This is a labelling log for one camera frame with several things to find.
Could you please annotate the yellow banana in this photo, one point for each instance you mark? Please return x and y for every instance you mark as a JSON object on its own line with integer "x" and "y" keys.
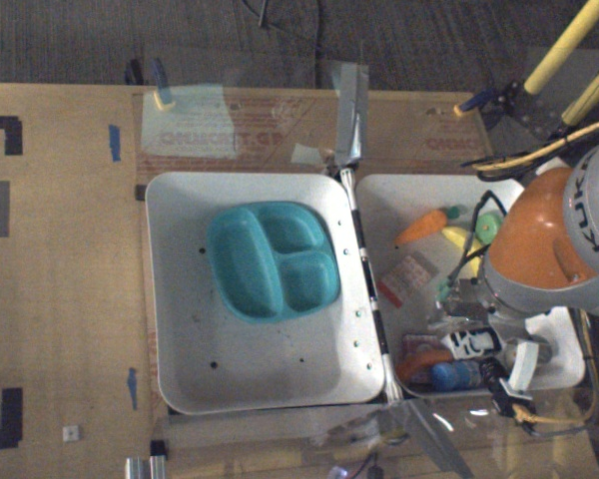
{"x": 457, "y": 237}

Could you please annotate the green divided plate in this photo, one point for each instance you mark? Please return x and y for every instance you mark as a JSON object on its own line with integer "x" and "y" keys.
{"x": 259, "y": 262}

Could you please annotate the orange carrot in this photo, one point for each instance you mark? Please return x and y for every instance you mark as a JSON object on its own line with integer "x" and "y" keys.
{"x": 421, "y": 227}

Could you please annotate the white can with black print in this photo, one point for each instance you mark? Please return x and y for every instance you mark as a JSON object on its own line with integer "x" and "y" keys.
{"x": 471, "y": 343}

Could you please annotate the blue bottle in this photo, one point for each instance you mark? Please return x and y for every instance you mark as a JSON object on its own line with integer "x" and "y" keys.
{"x": 451, "y": 375}

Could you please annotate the brown cardboard board red print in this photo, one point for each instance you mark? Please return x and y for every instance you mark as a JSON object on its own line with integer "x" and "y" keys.
{"x": 279, "y": 133}

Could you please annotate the orange sausage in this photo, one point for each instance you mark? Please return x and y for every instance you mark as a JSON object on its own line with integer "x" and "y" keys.
{"x": 421, "y": 359}

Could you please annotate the small white square block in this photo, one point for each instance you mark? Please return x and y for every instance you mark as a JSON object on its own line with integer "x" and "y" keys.
{"x": 71, "y": 433}

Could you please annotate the white plastic tray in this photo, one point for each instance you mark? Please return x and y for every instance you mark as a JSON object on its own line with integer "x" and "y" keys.
{"x": 259, "y": 362}
{"x": 414, "y": 192}

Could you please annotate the green doughnut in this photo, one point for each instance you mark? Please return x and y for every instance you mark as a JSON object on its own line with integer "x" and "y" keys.
{"x": 488, "y": 227}

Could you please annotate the black cylinder on white bracket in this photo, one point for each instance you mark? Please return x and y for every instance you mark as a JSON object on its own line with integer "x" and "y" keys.
{"x": 523, "y": 364}

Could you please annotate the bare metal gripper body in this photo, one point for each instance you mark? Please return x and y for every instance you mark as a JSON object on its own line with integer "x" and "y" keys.
{"x": 466, "y": 303}

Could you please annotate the thin black and white rod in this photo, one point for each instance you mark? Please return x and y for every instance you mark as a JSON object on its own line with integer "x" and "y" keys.
{"x": 365, "y": 255}

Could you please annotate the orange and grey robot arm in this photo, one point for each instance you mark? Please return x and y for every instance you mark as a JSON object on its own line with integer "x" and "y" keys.
{"x": 539, "y": 247}

